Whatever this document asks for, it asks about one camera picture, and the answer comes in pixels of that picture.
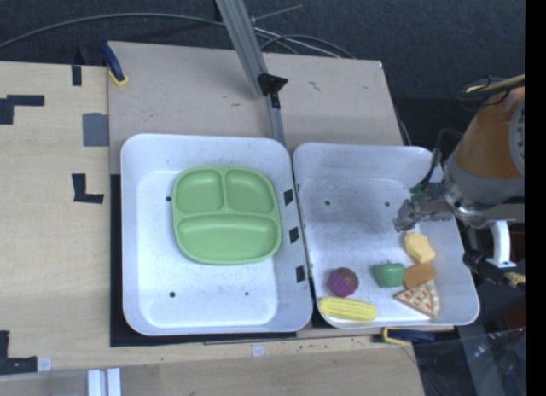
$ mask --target green plate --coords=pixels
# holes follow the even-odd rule
[[[172,218],[183,254],[202,264],[246,264],[272,256],[281,216],[268,178],[230,166],[192,168],[176,180]]]

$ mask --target toy pizza slice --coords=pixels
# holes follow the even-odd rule
[[[440,310],[438,292],[434,281],[427,281],[407,289],[394,296],[394,299],[430,317],[438,316]]]

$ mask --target white tray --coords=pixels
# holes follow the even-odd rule
[[[306,143],[293,155],[299,209],[304,226],[311,276],[317,298],[331,295],[326,286],[331,270],[353,269],[360,286],[352,299],[376,305],[377,318],[359,323],[323,316],[336,328],[464,325],[478,316],[479,300],[469,269],[462,263],[463,247],[456,221],[423,222],[415,230],[425,234],[437,256],[440,312],[436,318],[397,302],[404,289],[382,288],[374,265],[415,262],[404,250],[404,233],[393,220],[409,189],[427,173],[431,153],[424,148]],[[441,169],[433,181],[441,179]]]
[[[177,176],[196,166],[243,166],[273,185],[282,244],[269,259],[245,265],[203,265],[183,256],[172,227]],[[145,335],[292,332],[311,318],[303,238],[287,150],[267,138],[142,134],[121,150],[123,309]]]

